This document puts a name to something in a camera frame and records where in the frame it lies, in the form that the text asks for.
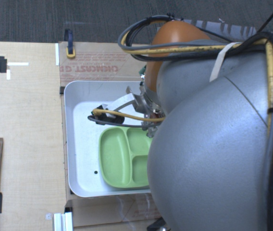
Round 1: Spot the white plastic tray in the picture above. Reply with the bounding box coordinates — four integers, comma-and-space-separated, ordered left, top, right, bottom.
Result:
63, 80, 153, 198

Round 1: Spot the green divided plate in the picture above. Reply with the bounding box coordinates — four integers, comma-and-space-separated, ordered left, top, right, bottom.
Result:
98, 126, 153, 190

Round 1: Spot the black cylinder on white bracket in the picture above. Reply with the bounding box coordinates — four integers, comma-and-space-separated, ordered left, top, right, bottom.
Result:
87, 93, 139, 126

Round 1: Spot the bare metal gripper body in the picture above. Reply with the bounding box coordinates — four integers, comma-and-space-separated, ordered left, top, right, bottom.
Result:
132, 90, 166, 130

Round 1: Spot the brown cardboard board, red print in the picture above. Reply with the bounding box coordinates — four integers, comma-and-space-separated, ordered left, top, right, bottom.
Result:
58, 41, 163, 228

